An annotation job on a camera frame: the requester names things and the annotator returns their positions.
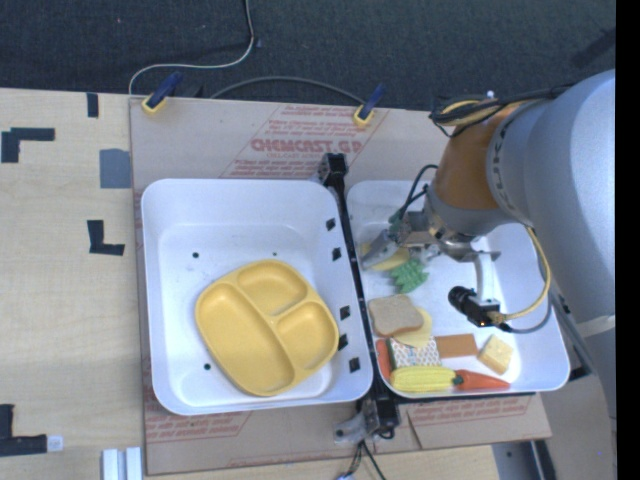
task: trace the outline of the white tray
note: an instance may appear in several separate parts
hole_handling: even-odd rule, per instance
[[[147,187],[141,210],[152,383],[165,408],[198,415],[366,394],[373,367],[336,200],[326,188],[304,180],[165,179]],[[194,309],[210,283],[269,258],[289,263],[315,288],[347,345],[302,383],[265,398],[243,393],[218,369]]]
[[[389,217],[404,203],[411,189],[411,181],[363,181],[354,185],[347,195],[351,227],[359,245],[371,242],[382,229],[388,228]],[[424,205],[421,198],[410,207],[419,211]],[[543,287],[533,244],[523,226],[507,224],[499,226],[474,244],[474,249],[500,251],[494,262],[494,298],[501,302],[501,310],[515,313],[536,300]],[[524,393],[552,391],[562,387],[569,376],[570,364],[555,313],[541,329],[530,334],[502,332],[495,327],[479,328],[469,322],[448,301],[448,293],[456,285],[476,289],[476,270],[473,263],[459,263],[444,255],[432,259],[425,269],[427,281],[408,295],[414,305],[425,309],[433,319],[433,336],[472,333],[478,348],[492,334],[514,348],[507,372],[501,377],[511,383],[509,390],[495,393]],[[372,269],[360,269],[366,300],[396,293],[391,276]],[[546,314],[547,302],[532,313],[511,320],[516,329],[528,329],[540,322]],[[470,369],[497,376],[474,356],[442,360],[443,366],[452,369]],[[406,398],[442,397],[442,392],[410,394],[398,392],[387,383],[389,389]],[[446,396],[486,396],[491,391],[452,391]]]

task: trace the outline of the dark background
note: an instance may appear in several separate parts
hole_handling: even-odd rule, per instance
[[[509,96],[616,67],[616,0],[249,0],[257,40],[240,64],[183,69],[205,97],[294,76],[380,106],[428,110],[436,97]],[[224,64],[249,33],[242,0],[0,0],[0,86],[122,93],[157,63]],[[175,69],[136,79],[147,94]],[[252,83],[228,99],[346,104],[331,90]]]

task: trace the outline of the robotic arm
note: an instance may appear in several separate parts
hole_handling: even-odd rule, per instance
[[[401,208],[363,266],[429,245],[477,261],[478,237],[522,223],[582,329],[615,422],[615,71],[519,101],[455,102],[431,118],[456,128],[424,207]]]

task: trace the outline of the black hole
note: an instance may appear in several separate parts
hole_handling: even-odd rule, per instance
[[[349,361],[349,372],[353,373],[359,369],[360,369],[360,359],[358,359],[357,357],[354,357]]]
[[[343,334],[342,336],[340,336],[340,339],[338,340],[338,350],[342,350],[348,344],[349,344],[349,340],[347,339],[347,335]]]

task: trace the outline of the yellow sponge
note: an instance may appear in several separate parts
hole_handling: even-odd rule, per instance
[[[494,334],[482,347],[478,354],[478,360],[494,372],[502,375],[509,368],[512,355],[513,347]]]

